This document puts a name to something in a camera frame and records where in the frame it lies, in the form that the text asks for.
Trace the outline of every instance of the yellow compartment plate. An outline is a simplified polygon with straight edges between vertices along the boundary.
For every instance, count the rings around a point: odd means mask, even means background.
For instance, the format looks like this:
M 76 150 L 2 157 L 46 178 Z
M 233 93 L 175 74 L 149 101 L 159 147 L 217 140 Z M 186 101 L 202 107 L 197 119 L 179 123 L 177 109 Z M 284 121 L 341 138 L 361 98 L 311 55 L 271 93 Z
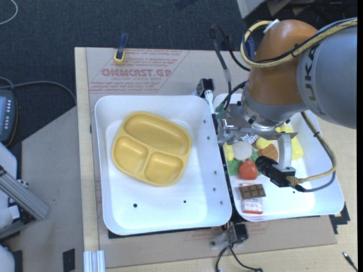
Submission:
M 183 174 L 192 141 L 181 126 L 149 112 L 130 114 L 112 146 L 119 170 L 156 186 L 169 186 Z
M 135 117 L 134 121 L 129 118 L 136 112 L 151 113 L 168 120 L 168 131 L 173 130 L 169 123 L 173 122 L 178 128 L 184 128 L 191 138 L 185 169 L 178 181 L 170 186 L 157 186 L 138 180 L 120 170 L 113 162 L 112 147 L 126 120 L 134 123 L 134 126 L 130 124 L 122 128 L 125 136 L 118 144 L 131 149 L 134 152 L 132 158 L 138 157 L 140 165 L 133 163 L 130 167 L 134 174 L 143 170 L 152 177 L 151 171 L 158 169 L 155 166 L 159 162 L 168 156 L 175 156 L 171 148 L 174 144 L 168 142 L 161 148 L 141 137 L 144 133 L 136 128 L 141 126 L 140 119 Z M 92 135 L 96 133 L 93 136 L 94 151 L 97 151 L 95 167 L 99 167 L 102 215 L 110 231 L 117 235 L 139 235 L 219 227 L 228 222 L 232 214 L 230 194 L 210 108 L 204 99 L 192 95 L 103 96 L 95 104 L 94 122 L 96 130 Z M 182 143 L 182 148 L 176 144 L 175 149 L 186 150 L 185 141 L 181 140 L 182 133 L 173 131 L 171 134 L 176 136 L 175 142 Z M 186 156 L 182 154 L 176 157 L 181 160 Z M 168 168 L 176 170 L 178 163 Z

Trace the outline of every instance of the gray carpet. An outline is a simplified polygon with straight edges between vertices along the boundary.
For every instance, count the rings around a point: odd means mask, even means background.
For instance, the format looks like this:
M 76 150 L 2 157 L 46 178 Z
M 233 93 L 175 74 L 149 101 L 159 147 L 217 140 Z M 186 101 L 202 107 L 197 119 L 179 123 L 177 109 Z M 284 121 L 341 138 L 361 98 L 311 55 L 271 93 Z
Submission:
M 243 20 L 236 0 L 14 0 L 17 16 L 0 24 L 0 77 L 14 84 L 37 80 L 61 83 L 75 93 L 74 48 L 117 48 L 128 32 L 131 48 L 212 50 L 209 28 L 218 24 L 230 35 L 235 48 L 242 33 L 258 19 L 272 19 L 260 5 Z M 296 18 L 317 28 L 327 20 L 357 16 L 357 0 L 343 7 L 319 6 L 294 16 L 286 7 L 276 17 Z M 15 11 L 9 0 L 0 0 L 0 23 Z M 0 80 L 0 87 L 6 86 Z M 63 88 L 37 84 L 15 89 L 19 123 L 12 145 L 50 123 L 74 106 Z

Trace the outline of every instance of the small food items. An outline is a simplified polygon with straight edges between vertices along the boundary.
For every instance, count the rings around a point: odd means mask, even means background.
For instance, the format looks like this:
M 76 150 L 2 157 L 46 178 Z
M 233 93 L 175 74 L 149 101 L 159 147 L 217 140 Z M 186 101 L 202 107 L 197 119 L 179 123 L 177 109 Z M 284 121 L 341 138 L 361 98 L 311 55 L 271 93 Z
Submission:
M 239 188 L 242 196 L 242 212 L 246 214 L 262 214 L 263 200 L 266 196 L 262 184 L 242 184 Z
M 256 141 L 255 141 L 255 146 L 257 149 L 264 149 L 267 146 L 269 146 L 272 143 L 271 140 L 266 140 L 265 138 L 259 137 Z
M 273 159 L 274 161 L 277 161 L 278 159 L 278 151 L 274 144 L 270 144 L 266 148 L 259 150 L 257 153 L 259 156 L 266 156 Z
M 252 146 L 246 141 L 238 141 L 232 144 L 232 148 L 236 160 L 244 161 L 252 155 Z
M 259 175 L 256 164 L 252 160 L 246 160 L 238 168 L 239 176 L 244 180 L 254 180 Z
M 234 159 L 234 152 L 232 145 L 228 145 L 226 142 L 223 144 L 223 150 L 225 152 L 226 161 L 231 162 Z

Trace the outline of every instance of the red tomato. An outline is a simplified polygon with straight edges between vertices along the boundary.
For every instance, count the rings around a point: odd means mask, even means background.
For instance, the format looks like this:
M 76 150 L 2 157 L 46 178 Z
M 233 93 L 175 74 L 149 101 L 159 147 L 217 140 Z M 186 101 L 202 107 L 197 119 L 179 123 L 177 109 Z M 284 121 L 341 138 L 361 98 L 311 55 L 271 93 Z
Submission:
M 258 176 L 258 171 L 255 163 L 252 160 L 246 160 L 238 168 L 239 176 L 245 180 L 253 180 Z

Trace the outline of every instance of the yellow food item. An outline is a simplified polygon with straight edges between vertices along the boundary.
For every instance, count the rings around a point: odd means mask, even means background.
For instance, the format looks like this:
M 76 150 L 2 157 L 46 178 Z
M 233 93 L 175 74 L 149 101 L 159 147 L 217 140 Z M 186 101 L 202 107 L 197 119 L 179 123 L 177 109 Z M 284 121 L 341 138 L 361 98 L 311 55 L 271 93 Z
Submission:
M 255 142 L 255 146 L 257 149 L 265 149 L 271 144 L 271 142 L 271 140 L 266 140 L 265 138 L 259 137 Z
M 234 158 L 244 161 L 252 156 L 252 145 L 246 141 L 238 141 L 232 144 Z
M 274 161 L 278 160 L 278 151 L 274 144 L 270 144 L 266 148 L 259 150 L 257 153 L 259 156 L 266 156 L 273 159 Z
M 233 161 L 234 159 L 234 152 L 232 145 L 228 145 L 226 142 L 223 144 L 223 150 L 225 152 L 227 162 Z

